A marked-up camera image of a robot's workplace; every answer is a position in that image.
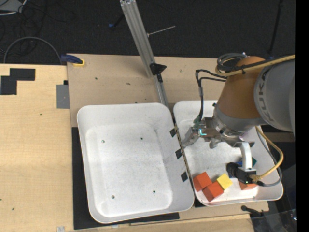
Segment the cube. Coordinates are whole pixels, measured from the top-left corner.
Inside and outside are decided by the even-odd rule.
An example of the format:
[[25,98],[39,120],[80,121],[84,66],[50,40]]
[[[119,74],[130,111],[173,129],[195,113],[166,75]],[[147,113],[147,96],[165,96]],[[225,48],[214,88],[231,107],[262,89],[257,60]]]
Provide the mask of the cube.
[[212,183],[206,172],[203,172],[193,178],[193,184],[196,191],[201,191]]
[[255,187],[257,187],[257,184],[254,184],[254,183],[251,183],[251,184],[245,184],[245,183],[242,183],[240,181],[239,182],[239,185],[240,185],[240,189],[241,190],[251,190]]
[[222,174],[219,178],[217,178],[218,183],[223,188],[223,190],[226,190],[229,186],[233,184],[233,182],[230,180],[230,178],[227,176],[227,174]]
[[220,186],[218,181],[213,182],[212,184],[208,185],[203,189],[203,193],[207,200],[210,202],[214,198],[220,196],[224,193],[223,188]]

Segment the white tray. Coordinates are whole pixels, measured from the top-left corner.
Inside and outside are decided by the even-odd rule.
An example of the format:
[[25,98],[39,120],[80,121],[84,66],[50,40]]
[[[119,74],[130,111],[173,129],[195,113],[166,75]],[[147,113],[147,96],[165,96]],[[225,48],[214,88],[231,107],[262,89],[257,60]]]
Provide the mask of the white tray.
[[194,193],[171,113],[159,103],[91,105],[77,115],[89,211],[100,223],[189,209]]
[[[203,116],[212,117],[214,107],[212,104],[216,101],[204,101]],[[200,101],[180,101],[174,106],[174,116],[176,124],[179,129],[181,140],[185,138],[190,126],[193,125],[193,120],[197,117],[200,110]],[[254,141],[252,147],[252,157],[257,160],[254,168],[257,174],[263,174],[271,167],[274,162],[271,156],[267,153],[262,145],[256,130],[253,128],[243,137],[244,141]],[[226,143],[219,143],[214,149],[208,147],[202,138],[199,138],[194,144],[187,146],[184,149],[184,154],[187,158],[188,168],[193,177],[207,172],[212,181],[215,181],[223,173],[227,173],[225,167],[229,162],[238,162],[241,159],[241,152],[239,148],[232,148]],[[277,171],[263,178],[265,183],[274,183],[279,179]],[[251,201],[268,201],[277,200],[283,194],[282,183],[278,183],[273,187],[255,187],[251,190],[241,190],[238,180],[231,178],[233,185],[224,191],[224,193],[209,202],[202,191],[196,192],[197,199],[206,206],[217,206],[232,203],[243,203]]]

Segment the yellow block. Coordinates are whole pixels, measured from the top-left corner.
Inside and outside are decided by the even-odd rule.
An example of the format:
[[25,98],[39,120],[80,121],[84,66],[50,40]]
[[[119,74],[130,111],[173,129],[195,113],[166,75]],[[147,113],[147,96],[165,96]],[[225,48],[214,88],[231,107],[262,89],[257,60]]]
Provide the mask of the yellow block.
[[227,176],[227,174],[221,175],[217,181],[219,182],[220,186],[223,188],[223,190],[227,189],[230,185],[233,184],[233,182],[230,180],[230,178]]

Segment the red block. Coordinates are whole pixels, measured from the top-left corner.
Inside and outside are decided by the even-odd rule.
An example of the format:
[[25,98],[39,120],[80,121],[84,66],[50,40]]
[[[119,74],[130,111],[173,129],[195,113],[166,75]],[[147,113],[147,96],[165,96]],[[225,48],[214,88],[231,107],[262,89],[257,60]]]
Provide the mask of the red block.
[[220,196],[224,193],[223,188],[220,186],[220,184],[215,181],[212,184],[208,185],[205,189],[203,189],[203,193],[207,200],[210,202],[214,198]]
[[240,185],[240,189],[241,190],[251,190],[255,187],[257,187],[257,184],[254,184],[254,183],[251,183],[251,184],[245,184],[245,183],[242,183],[240,181],[239,182],[239,185]]
[[196,191],[201,191],[212,183],[206,172],[203,172],[193,178],[193,184]]

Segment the blue and yellow clamp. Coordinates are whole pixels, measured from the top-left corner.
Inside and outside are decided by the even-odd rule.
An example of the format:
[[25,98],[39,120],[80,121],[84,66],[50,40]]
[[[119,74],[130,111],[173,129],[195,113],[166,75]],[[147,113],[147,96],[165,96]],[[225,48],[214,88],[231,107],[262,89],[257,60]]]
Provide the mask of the blue and yellow clamp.
[[81,66],[85,65],[85,61],[83,59],[78,58],[78,57],[73,56],[73,55],[69,55],[69,54],[62,54],[60,56],[60,60],[62,62],[72,63],[73,66],[75,66],[75,67],[81,67]]

